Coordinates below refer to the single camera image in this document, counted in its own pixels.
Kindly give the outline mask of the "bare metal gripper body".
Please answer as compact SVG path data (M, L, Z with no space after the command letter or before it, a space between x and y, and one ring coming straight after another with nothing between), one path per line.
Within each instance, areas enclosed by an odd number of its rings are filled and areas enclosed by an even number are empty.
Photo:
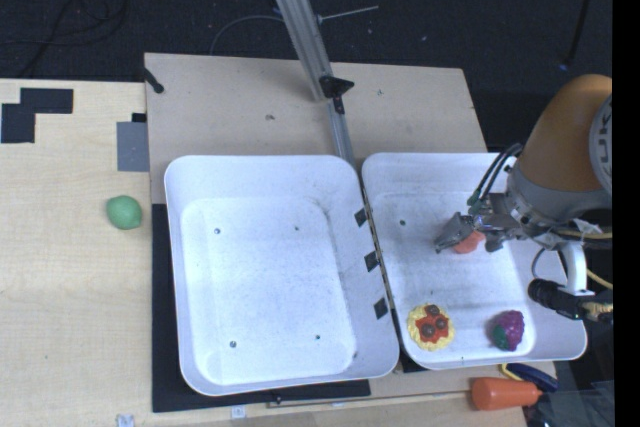
M473 227L487 237L529 236L531 205L515 193L489 193L470 204Z

